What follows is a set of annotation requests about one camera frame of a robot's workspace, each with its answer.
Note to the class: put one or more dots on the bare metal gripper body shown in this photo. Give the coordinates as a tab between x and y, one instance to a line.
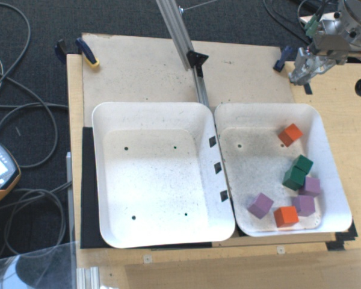
331	42

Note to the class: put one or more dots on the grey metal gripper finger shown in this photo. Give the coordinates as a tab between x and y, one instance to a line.
321	65
303	63

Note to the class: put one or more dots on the purple cube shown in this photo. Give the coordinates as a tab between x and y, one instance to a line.
312	187
260	206
304	205

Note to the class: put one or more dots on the pale cardboard board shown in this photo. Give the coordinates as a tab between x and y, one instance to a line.
138	71

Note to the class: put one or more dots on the white plastic tray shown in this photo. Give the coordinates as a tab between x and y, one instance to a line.
258	167
150	179

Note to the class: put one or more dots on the green cube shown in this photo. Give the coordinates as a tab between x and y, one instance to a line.
293	178
302	162

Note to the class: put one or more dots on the orange cube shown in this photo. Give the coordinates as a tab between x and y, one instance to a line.
285	217
290	135

